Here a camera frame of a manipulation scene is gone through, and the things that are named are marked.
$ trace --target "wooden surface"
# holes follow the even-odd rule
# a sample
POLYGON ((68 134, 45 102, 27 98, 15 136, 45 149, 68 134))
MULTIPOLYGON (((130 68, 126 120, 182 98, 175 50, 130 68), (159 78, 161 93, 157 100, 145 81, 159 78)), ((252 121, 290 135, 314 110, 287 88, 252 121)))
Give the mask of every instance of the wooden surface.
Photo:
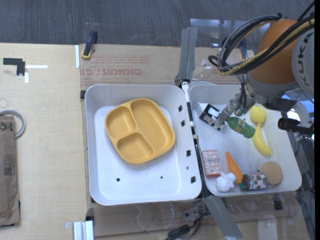
MULTIPOLYGON (((29 83, 18 79, 16 67, 0 63, 0 98, 5 109, 25 118, 24 134, 16 140, 20 224, 0 228, 0 240, 72 240, 66 223, 84 221, 87 188, 80 70, 74 45, 0 43, 2 58, 20 58, 29 69, 29 83)), ((307 240, 309 234, 298 202, 284 207, 290 216, 237 222, 246 240, 307 240)), ((97 239, 162 240, 153 231, 97 239)), ((201 227, 192 239, 225 239, 216 225, 201 227)))

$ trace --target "dark gray carpet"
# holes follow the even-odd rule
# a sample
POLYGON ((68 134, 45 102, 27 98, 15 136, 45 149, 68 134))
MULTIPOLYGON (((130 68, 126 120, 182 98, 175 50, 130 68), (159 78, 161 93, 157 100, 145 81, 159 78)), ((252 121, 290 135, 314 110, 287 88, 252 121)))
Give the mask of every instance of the dark gray carpet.
MULTIPOLYGON (((247 21, 281 12, 297 19, 313 0, 0 0, 0 42, 180 46, 191 19, 247 21)), ((197 46, 213 38, 198 30, 197 46)))

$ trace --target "yellow-orange divided tray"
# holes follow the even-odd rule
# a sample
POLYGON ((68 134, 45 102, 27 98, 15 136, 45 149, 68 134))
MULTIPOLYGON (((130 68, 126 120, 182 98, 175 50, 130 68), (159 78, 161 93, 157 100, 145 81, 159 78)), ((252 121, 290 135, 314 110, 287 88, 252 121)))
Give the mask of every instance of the yellow-orange divided tray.
POLYGON ((118 154, 131 164, 155 159, 175 143, 168 119, 148 98, 132 99, 113 108, 105 116, 104 127, 118 154))

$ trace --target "banana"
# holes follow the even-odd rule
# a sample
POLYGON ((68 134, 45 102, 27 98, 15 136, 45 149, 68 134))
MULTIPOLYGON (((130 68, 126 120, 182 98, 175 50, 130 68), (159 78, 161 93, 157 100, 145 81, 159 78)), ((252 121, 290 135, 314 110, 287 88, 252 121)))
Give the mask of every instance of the banana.
POLYGON ((252 137, 255 147, 259 152, 265 156, 270 156, 272 154, 271 149, 267 146, 261 133, 261 123, 255 128, 255 133, 252 137))

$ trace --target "orange carrot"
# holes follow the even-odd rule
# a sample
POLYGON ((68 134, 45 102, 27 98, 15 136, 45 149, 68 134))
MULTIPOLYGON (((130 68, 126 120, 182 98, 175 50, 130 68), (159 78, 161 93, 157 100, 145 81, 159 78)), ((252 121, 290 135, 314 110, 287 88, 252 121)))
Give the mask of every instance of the orange carrot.
POLYGON ((225 156, 229 172, 233 173, 236 177, 234 183, 241 183, 244 180, 244 175, 242 174, 239 166, 237 165, 236 161, 233 159, 233 157, 230 155, 228 151, 225 153, 225 156))

